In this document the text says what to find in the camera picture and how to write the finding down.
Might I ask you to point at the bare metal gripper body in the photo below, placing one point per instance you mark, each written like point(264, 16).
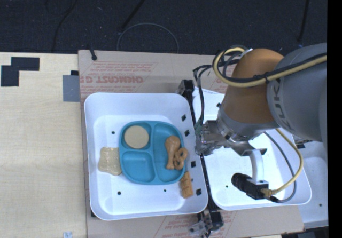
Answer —
point(212, 135)

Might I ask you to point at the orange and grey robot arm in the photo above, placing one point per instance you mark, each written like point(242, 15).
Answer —
point(251, 93)

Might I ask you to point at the brown toy pretzel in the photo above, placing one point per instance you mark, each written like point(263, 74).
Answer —
point(182, 154)

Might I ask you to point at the tan toy chicken drumstick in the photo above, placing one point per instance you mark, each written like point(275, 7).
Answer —
point(171, 149)

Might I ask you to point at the brown toy bread stick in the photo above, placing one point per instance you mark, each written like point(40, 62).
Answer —
point(186, 185)

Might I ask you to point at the white plastic tray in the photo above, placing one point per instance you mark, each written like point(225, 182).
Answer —
point(229, 197)
point(107, 199)

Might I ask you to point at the beige round biscuit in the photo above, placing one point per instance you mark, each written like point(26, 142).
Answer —
point(136, 137)

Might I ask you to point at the blue divided plate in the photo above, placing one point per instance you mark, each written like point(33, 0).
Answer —
point(139, 165)

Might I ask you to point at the brown cardboard board, red print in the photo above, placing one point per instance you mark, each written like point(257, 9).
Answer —
point(149, 71)

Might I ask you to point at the beige toy bread slice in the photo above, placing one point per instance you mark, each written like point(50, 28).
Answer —
point(109, 160)

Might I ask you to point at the black cylinder on white bracket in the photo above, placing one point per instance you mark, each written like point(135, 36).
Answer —
point(251, 186)

